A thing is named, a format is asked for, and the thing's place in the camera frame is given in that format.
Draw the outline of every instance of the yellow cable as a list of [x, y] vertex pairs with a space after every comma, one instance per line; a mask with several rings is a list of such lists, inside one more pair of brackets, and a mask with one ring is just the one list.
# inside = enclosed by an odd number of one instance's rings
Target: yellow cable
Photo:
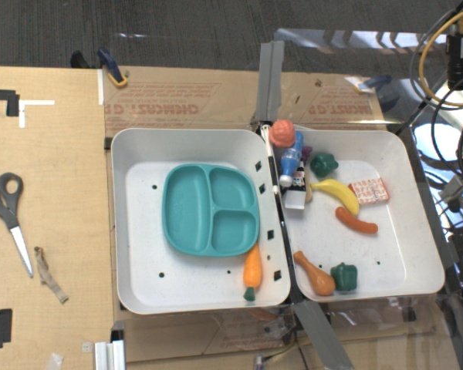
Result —
[[[427, 57], [429, 49], [432, 47], [432, 44], [434, 44], [434, 41], [436, 40], [436, 38], [439, 37], [444, 30], [446, 30], [449, 26], [451, 26], [453, 23], [455, 23], [456, 21], [458, 21], [461, 18], [463, 18], [463, 11], [456, 14], [451, 19], [449, 19], [446, 23], [443, 24], [443, 26], [441, 26], [439, 28], [439, 30], [436, 31], [436, 33], [434, 33], [434, 35], [431, 37], [431, 39], [429, 40], [429, 42], [425, 46], [424, 51], [422, 52], [422, 56], [420, 57], [420, 62], [418, 64], [418, 75], [420, 76], [420, 82], [421, 82], [422, 89], [425, 91], [425, 93], [427, 93], [427, 96], [431, 97], [432, 99], [434, 99], [438, 103], [441, 103], [442, 99], [439, 99], [436, 96], [436, 94], [434, 92], [432, 92], [432, 90], [427, 86], [427, 83], [425, 82], [425, 76], [424, 76], [425, 58]], [[443, 105], [454, 106], [454, 107], [463, 107], [463, 103], [452, 103], [452, 102], [448, 102], [448, 101], [444, 101]]]

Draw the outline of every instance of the teal divided plate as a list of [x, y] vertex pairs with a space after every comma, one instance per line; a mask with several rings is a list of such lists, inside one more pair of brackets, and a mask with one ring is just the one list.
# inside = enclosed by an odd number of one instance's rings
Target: teal divided plate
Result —
[[163, 229], [185, 254], [244, 254], [259, 235], [259, 206], [252, 181], [241, 171], [211, 164], [175, 167], [163, 193]]

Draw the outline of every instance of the toy banana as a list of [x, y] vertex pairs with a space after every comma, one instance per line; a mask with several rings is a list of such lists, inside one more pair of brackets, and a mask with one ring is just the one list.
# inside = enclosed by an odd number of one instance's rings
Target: toy banana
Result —
[[353, 215], [357, 215], [360, 209], [357, 196], [344, 183], [328, 178], [318, 183], [311, 183], [310, 187], [321, 190], [340, 199], [343, 205]]

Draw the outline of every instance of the dark green pepper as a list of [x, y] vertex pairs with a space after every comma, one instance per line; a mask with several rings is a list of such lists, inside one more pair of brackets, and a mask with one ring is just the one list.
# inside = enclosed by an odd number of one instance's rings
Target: dark green pepper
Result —
[[310, 162], [310, 168], [319, 178], [324, 178], [339, 166], [330, 153], [318, 153]]
[[331, 268], [337, 291], [352, 291], [357, 289], [357, 268], [343, 262]]

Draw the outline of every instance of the orange sausage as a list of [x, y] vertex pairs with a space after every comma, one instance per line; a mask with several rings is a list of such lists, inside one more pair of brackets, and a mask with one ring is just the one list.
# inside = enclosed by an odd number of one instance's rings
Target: orange sausage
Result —
[[359, 231], [360, 233], [375, 234], [379, 230], [376, 224], [364, 222], [353, 216], [345, 207], [338, 207], [335, 212], [336, 218], [341, 220], [349, 228]]

